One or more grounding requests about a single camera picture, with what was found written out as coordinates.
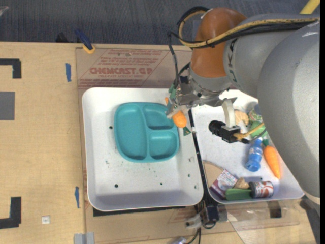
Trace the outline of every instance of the white square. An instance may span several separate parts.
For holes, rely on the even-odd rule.
[[[51,223],[51,217],[49,215],[42,216],[42,224],[50,224]]]

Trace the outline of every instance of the soda can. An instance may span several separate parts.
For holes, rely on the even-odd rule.
[[[268,198],[274,192],[273,184],[270,181],[250,182],[249,186],[252,189],[252,198]]]

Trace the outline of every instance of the table surface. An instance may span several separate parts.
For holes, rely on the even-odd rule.
[[[21,224],[0,229],[0,243],[73,243],[75,233],[87,232],[75,52],[79,47],[0,43],[0,58],[22,61],[21,79],[12,78],[11,66],[0,66],[0,91],[15,92],[15,120],[0,120],[0,218],[9,217],[11,197],[22,199]],[[155,45],[96,47],[166,49]],[[65,63],[71,64],[71,82],[67,82]],[[206,230],[201,243],[253,243],[261,237],[264,243],[315,243],[306,211],[299,205],[295,211],[298,224],[217,234]],[[42,224],[42,216],[50,216],[50,224]],[[127,223],[126,216],[119,218],[120,223]],[[126,231],[126,227],[118,228],[120,236]]]

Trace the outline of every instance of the black corner marker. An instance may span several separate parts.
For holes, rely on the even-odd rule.
[[[19,59],[3,59],[0,58],[0,65],[12,66],[12,78],[21,79],[21,61]]]
[[[0,219],[0,229],[17,228],[21,223],[21,197],[11,197],[9,218]]]

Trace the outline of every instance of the blue bottle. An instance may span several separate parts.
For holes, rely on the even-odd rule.
[[[249,149],[248,161],[245,167],[251,172],[256,172],[261,167],[261,165],[259,164],[261,162],[262,155],[263,155],[261,143],[262,140],[257,139]]]

